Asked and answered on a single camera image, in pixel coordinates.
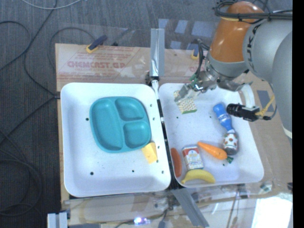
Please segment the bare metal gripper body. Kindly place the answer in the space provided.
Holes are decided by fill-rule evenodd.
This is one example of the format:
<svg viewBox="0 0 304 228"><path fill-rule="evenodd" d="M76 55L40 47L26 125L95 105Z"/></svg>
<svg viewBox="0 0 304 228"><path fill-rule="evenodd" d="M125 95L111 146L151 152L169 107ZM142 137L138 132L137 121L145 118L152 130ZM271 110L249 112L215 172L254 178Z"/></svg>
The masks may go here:
<svg viewBox="0 0 304 228"><path fill-rule="evenodd" d="M207 71L195 73L190 78L190 88L196 92L206 92L217 87L215 78Z"/></svg>

